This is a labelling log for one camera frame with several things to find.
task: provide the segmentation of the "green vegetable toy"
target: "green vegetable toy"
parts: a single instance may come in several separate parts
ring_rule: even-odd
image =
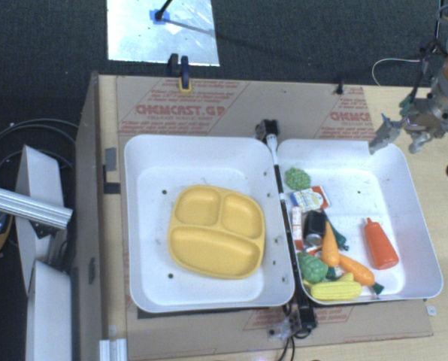
[[[311,178],[303,170],[291,167],[285,173],[285,182],[293,190],[305,190],[311,185]]]
[[[328,266],[319,258],[306,253],[298,253],[301,276],[310,284],[321,282],[328,274]]]

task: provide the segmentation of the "orange object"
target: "orange object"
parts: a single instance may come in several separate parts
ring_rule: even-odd
[[[324,237],[322,238],[321,260],[327,266],[335,267],[339,265],[338,243],[328,221],[326,221]]]
[[[354,281],[359,282],[363,286],[374,285],[373,272],[361,263],[350,259],[348,256],[339,254],[339,266],[349,273],[353,273]]]
[[[399,262],[395,248],[378,222],[373,222],[371,218],[368,218],[367,221],[365,235],[374,267],[378,270],[393,267]]]

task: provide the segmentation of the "black carpet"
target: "black carpet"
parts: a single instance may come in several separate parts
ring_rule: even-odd
[[[418,55],[434,34],[438,0],[212,0],[221,66],[195,67],[194,77],[374,84],[383,58]],[[440,40],[446,41],[448,29]],[[423,85],[441,61],[433,62]],[[0,0],[0,131],[11,123],[58,118],[78,123],[92,70],[165,75],[164,65],[107,60],[106,0]],[[383,85],[414,84],[414,63],[377,66]],[[65,142],[28,131],[0,143],[0,159],[23,143],[73,159]],[[18,159],[2,167],[13,188]],[[72,191],[65,177],[66,194]],[[0,258],[0,360],[25,354],[26,297],[17,242]]]

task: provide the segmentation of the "silver metal bar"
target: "silver metal bar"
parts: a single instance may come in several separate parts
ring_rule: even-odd
[[[70,208],[36,201],[3,189],[0,189],[0,211],[57,229],[66,229],[72,216]]]

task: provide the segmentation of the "white tray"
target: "white tray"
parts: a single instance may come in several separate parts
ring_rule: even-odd
[[[363,141],[289,139],[278,147],[277,155],[282,176],[291,167],[301,168],[313,186],[322,186],[331,203],[325,211],[347,237],[350,249],[345,255],[373,270],[364,238],[365,220],[370,217],[381,224],[400,259],[393,268],[373,270],[376,282],[385,287],[379,296],[363,287],[357,299],[329,305],[425,299],[440,293],[440,267],[406,159],[396,146],[370,155]],[[286,194],[292,192],[284,188]]]
[[[294,293],[274,166],[252,138],[138,135],[124,152],[129,221],[130,292],[152,313],[279,306]],[[266,225],[260,268],[242,280],[199,275],[180,267],[167,244],[171,210],[188,186],[238,191],[261,206]]]

